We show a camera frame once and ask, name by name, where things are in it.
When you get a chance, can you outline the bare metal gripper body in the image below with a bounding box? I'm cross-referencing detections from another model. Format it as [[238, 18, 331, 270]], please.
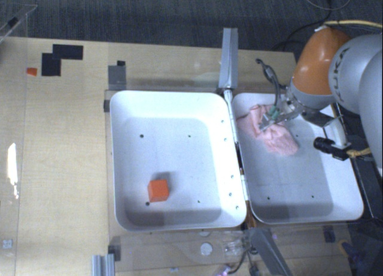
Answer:
[[264, 98, 301, 125]]

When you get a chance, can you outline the pink cloth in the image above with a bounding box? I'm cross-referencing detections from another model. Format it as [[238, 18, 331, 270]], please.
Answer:
[[236, 104, 300, 157]]

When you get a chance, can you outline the white plastic tray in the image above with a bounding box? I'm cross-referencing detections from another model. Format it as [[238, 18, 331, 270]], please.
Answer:
[[109, 90, 248, 233], [232, 92, 365, 226]]

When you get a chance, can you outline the black cylinder on white bracket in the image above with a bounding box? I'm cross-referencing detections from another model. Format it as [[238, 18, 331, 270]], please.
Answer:
[[313, 115, 352, 161]]

